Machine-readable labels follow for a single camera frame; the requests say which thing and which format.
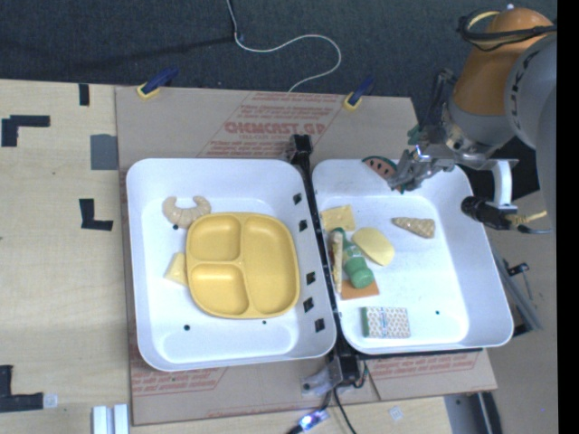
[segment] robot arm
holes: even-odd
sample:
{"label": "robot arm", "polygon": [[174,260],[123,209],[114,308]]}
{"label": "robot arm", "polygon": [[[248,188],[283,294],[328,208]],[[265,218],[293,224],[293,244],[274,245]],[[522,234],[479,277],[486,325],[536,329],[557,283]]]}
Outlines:
{"label": "robot arm", "polygon": [[[470,30],[488,17],[493,20],[485,33]],[[491,170],[493,201],[467,198],[463,210],[477,220],[477,214],[484,216],[480,221],[493,228],[509,228],[505,217],[517,211],[510,201],[510,169],[517,161],[491,155],[518,136],[536,150],[539,182],[555,227],[556,25],[526,8],[509,8],[463,18],[460,33],[475,47],[457,80],[445,71],[439,75],[439,95],[444,84],[453,86],[441,121],[411,131],[414,149],[403,152],[388,184],[411,191],[456,164]],[[489,216],[493,211],[494,218]]]}

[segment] white tray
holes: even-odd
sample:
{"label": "white tray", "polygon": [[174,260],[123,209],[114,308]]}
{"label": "white tray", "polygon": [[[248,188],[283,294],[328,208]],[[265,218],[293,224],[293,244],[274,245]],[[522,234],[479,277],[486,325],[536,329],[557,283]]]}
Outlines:
{"label": "white tray", "polygon": [[[180,371],[314,358],[331,350],[336,326],[303,181],[292,165],[269,159],[145,159],[129,169],[127,191],[138,348],[151,366]],[[164,279],[173,254],[185,252],[186,230],[174,230],[161,211],[172,195],[180,207],[195,205],[191,198],[202,195],[212,212],[257,212],[284,222],[299,261],[296,306],[268,319],[209,316],[187,288]]]}
{"label": "white tray", "polygon": [[[392,191],[359,160],[321,162],[312,178],[320,212],[350,204],[356,228],[377,228],[394,245],[389,265],[368,262],[379,296],[342,300],[337,295],[344,337],[356,350],[422,353],[498,346],[510,339],[512,316],[486,232],[460,210],[472,192],[458,167],[405,194]],[[434,219],[435,236],[424,239],[396,227],[393,217]],[[405,307],[410,337],[363,337],[360,307],[368,306]]]}

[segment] cardboard box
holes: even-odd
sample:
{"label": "cardboard box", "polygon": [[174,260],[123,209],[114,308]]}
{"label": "cardboard box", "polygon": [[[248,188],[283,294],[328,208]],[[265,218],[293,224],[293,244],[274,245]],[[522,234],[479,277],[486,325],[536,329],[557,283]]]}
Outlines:
{"label": "cardboard box", "polygon": [[[326,358],[164,373],[149,367],[136,343],[128,238],[128,169],[148,157],[283,157],[294,134],[311,136],[311,164],[329,158],[396,159],[416,123],[405,98],[163,88],[148,100],[135,87],[116,88],[119,174],[135,425],[315,409],[321,397],[302,391],[302,378]],[[412,355],[368,362],[369,381],[343,393],[344,403],[391,401],[496,388],[487,352]]]}

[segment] toy bottle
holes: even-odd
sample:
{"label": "toy bottle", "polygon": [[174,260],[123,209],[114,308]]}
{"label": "toy bottle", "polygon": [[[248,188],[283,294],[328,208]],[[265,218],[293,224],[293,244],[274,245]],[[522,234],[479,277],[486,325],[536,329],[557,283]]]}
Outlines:
{"label": "toy bottle", "polygon": [[364,254],[352,241],[346,237],[346,232],[342,228],[333,231],[340,231],[343,237],[342,266],[350,278],[350,283],[354,288],[365,288],[374,281],[374,272],[365,263]]}

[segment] white cable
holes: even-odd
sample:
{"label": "white cable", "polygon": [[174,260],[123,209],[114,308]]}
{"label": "white cable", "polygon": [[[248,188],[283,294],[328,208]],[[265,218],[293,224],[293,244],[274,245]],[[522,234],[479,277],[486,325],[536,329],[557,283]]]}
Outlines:
{"label": "white cable", "polygon": [[282,48],[287,47],[288,45],[290,45],[291,43],[297,42],[298,40],[302,40],[302,39],[321,39],[321,40],[325,40],[326,42],[329,42],[335,49],[337,52],[337,62],[334,65],[334,67],[332,69],[330,69],[329,71],[325,71],[322,72],[321,74],[317,74],[315,76],[311,76],[311,77],[307,77],[306,79],[302,79],[299,82],[295,83],[288,91],[293,91],[296,87],[298,87],[298,85],[301,85],[302,83],[308,82],[310,80],[314,80],[314,79],[318,79],[320,77],[324,77],[327,76],[328,74],[331,74],[332,72],[334,72],[339,65],[342,62],[342,52],[340,51],[340,48],[337,46],[337,43],[335,43],[332,39],[330,39],[329,37],[326,37],[326,35],[320,35],[318,33],[307,33],[305,35],[300,35],[299,37],[295,37],[294,39],[291,39],[285,43],[283,43],[282,45],[279,45],[277,47],[273,47],[273,48],[268,48],[268,49],[256,49],[256,48],[250,48],[245,46],[240,40],[239,40],[239,36],[237,33],[237,20],[235,19],[235,14],[233,13],[233,8],[232,8],[232,4],[230,2],[230,0],[225,0],[225,2],[227,2],[227,9],[229,10],[229,15],[232,18],[232,22],[233,22],[233,37],[235,39],[235,43],[237,43],[237,45],[240,48],[243,48],[245,51],[247,52],[252,52],[252,53],[272,53],[272,52],[276,52],[277,50],[281,50]]}

